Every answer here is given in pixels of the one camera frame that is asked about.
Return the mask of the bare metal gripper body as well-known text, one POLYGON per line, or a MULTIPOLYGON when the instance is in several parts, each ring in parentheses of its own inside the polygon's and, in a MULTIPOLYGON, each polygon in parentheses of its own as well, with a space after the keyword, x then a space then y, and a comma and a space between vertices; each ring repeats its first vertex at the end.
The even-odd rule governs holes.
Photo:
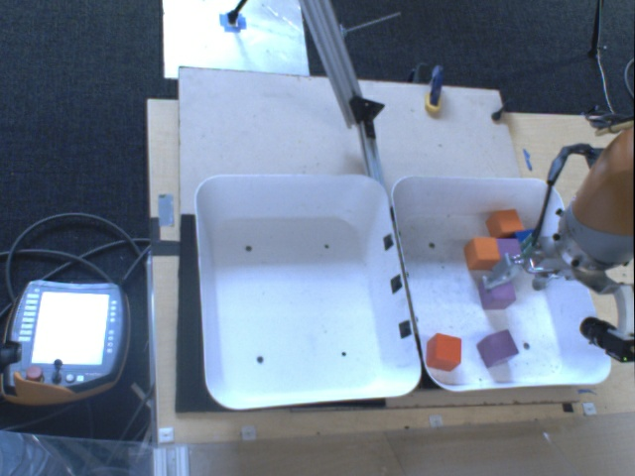
POLYGON ((606 293, 606 267, 586 253, 572 238, 563 235, 528 237, 521 244, 524 270, 560 270, 557 280, 578 282, 598 294, 606 293))

